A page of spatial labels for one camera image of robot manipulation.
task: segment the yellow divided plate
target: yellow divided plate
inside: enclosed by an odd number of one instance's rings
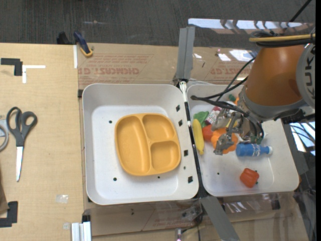
[[[122,117],[115,126],[117,155],[123,169],[135,176],[175,169],[181,149],[172,121],[159,113]]]

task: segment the scissors blade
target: scissors blade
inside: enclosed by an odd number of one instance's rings
[[[17,182],[20,179],[23,152],[24,152],[24,147],[17,147],[17,164],[16,164],[16,181]]]

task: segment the yellow cable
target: yellow cable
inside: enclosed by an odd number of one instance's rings
[[[274,42],[274,41],[287,41],[287,40],[299,40],[299,39],[309,39],[310,34],[306,35],[296,35],[296,36],[285,36],[285,37],[266,37],[266,38],[249,38],[250,42]]]

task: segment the toy banana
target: toy banana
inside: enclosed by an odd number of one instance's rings
[[[192,127],[196,148],[199,151],[200,155],[202,155],[204,154],[204,138],[201,123],[197,119],[194,119]]]

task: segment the blue bottle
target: blue bottle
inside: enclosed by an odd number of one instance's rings
[[[270,146],[261,146],[258,144],[249,144],[249,143],[238,143],[236,146],[236,155],[237,156],[260,156],[262,154],[272,154],[272,147]]]

